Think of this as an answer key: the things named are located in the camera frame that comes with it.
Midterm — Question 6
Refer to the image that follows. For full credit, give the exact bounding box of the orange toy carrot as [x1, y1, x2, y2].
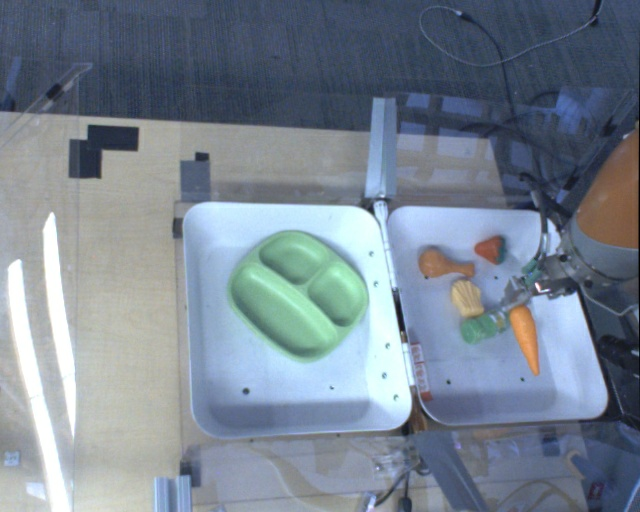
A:
[507, 304, 542, 378]

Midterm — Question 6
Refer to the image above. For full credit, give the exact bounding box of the yellow toy shell pastry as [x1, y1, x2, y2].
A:
[450, 278, 486, 320]

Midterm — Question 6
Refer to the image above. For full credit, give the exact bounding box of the white plastic tray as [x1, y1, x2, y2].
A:
[181, 201, 414, 441]
[386, 205, 610, 428]

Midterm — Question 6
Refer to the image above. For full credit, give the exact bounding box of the green divided plate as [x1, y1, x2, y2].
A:
[226, 229, 371, 363]

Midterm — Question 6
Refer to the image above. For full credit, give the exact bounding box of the orange toy chicken drumstick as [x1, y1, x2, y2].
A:
[417, 245, 477, 280]

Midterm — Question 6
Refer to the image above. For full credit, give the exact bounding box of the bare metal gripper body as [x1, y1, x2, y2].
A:
[522, 253, 582, 301]

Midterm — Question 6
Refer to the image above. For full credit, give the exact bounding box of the brown cardboard board red print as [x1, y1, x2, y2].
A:
[401, 329, 436, 435]

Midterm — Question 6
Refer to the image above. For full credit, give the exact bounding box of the thin black and white rod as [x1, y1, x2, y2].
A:
[372, 198, 407, 347]

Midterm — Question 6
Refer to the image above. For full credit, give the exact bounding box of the red toy strawberry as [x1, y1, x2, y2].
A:
[473, 234, 508, 266]

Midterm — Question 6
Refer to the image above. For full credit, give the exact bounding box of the black cylinder on white bracket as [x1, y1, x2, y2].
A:
[582, 292, 640, 374]

